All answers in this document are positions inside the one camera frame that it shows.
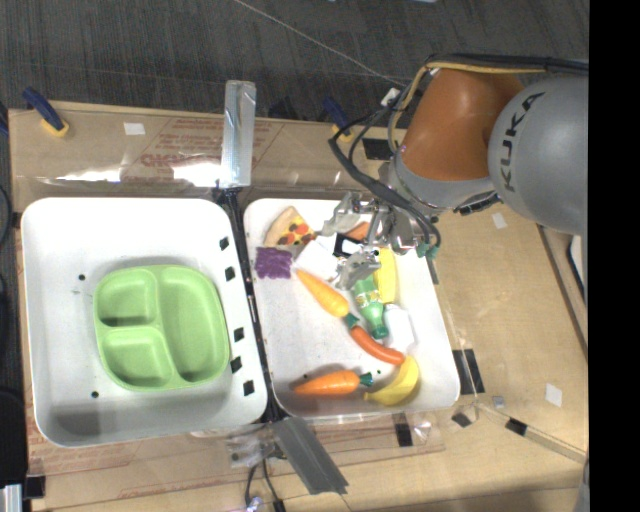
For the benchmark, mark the green divided plate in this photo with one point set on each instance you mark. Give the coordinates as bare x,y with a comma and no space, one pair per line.
160,327

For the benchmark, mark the white bottle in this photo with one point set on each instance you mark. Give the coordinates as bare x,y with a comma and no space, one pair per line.
400,325

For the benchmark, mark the white plastic tray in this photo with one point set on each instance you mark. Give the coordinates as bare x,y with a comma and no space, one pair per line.
310,345
60,300

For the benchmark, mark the toy pizza slice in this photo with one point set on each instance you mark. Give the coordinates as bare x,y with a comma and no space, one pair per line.
289,229

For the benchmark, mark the yellow carrot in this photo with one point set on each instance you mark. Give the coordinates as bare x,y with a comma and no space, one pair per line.
322,295

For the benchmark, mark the orange sausage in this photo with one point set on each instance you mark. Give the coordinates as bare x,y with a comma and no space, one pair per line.
376,346

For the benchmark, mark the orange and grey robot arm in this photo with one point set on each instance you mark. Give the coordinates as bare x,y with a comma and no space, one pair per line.
540,150

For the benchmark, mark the yellow banana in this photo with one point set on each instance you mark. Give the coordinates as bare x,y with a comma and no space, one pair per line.
400,387

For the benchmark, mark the purple grapes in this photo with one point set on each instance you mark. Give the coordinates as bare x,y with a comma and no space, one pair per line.
273,263

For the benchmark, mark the orange toy food piece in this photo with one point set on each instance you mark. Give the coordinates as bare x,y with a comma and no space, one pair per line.
358,231

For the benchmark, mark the black and white packet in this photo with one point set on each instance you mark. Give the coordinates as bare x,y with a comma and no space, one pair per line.
346,245

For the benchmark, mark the green bottle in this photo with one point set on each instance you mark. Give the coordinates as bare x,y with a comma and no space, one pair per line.
371,307

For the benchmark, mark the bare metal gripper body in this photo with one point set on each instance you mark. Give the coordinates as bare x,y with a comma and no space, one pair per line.
397,227

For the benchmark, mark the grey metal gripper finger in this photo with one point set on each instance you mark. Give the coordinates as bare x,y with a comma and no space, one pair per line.
345,214
356,269

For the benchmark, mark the brown cardboard board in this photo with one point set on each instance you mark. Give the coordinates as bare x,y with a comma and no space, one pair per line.
500,310

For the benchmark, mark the white carton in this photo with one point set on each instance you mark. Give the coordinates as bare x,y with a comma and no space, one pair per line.
315,259

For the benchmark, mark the orange carrot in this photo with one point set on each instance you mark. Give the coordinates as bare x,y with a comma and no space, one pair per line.
327,384

